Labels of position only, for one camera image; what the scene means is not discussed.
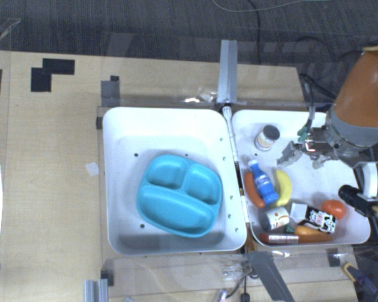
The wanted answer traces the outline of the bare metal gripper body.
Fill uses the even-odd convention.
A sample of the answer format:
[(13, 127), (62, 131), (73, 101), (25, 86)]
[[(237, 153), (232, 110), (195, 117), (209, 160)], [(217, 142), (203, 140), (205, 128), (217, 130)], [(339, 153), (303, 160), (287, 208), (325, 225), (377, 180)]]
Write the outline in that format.
[(327, 155), (347, 166), (356, 166), (356, 146), (329, 126), (313, 127), (301, 133), (299, 143), (302, 145), (302, 152), (310, 159), (315, 155)]

